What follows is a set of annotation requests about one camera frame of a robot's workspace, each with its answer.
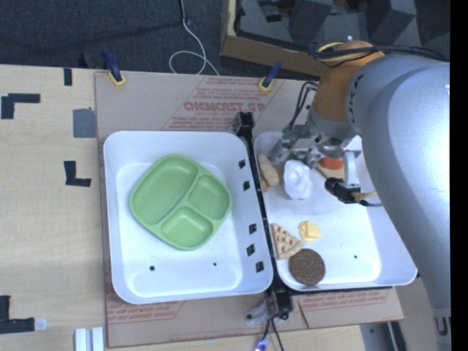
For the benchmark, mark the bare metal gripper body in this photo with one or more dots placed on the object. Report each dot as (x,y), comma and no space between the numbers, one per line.
(305,143)

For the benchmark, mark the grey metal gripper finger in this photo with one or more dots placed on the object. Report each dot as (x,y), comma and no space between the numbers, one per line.
(314,159)
(278,155)

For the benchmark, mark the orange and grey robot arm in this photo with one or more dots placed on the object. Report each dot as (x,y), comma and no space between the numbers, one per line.
(402,130)

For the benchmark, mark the orange and tan toy food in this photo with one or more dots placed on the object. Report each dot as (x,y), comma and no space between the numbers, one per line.
(332,163)

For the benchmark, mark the beige toy bread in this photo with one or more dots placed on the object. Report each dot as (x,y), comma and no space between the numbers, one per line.
(270,172)

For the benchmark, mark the white crumpled lump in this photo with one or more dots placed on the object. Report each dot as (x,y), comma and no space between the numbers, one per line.
(298,181)

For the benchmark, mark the thin black rod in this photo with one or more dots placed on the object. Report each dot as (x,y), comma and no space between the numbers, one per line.
(262,203)

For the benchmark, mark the yellow toy lump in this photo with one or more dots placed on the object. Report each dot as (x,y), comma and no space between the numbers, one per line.
(309,231)

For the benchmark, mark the white plastic tray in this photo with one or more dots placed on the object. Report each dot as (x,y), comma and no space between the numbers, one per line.
(175,272)
(340,232)

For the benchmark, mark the toy pizza slice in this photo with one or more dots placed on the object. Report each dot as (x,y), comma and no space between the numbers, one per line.
(284,241)

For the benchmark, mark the cardboard box with black foam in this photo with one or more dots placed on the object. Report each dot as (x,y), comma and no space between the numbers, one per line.
(256,51)

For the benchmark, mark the brown round biscuit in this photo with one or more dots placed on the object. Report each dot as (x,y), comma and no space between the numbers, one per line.
(307,267)

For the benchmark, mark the green divided plate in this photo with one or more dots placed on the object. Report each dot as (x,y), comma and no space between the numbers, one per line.
(168,188)

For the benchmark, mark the brown cardboard board red print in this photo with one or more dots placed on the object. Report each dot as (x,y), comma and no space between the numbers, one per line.
(146,101)

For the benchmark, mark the black cylinder on white bracket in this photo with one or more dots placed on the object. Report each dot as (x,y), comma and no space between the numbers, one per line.
(342,189)

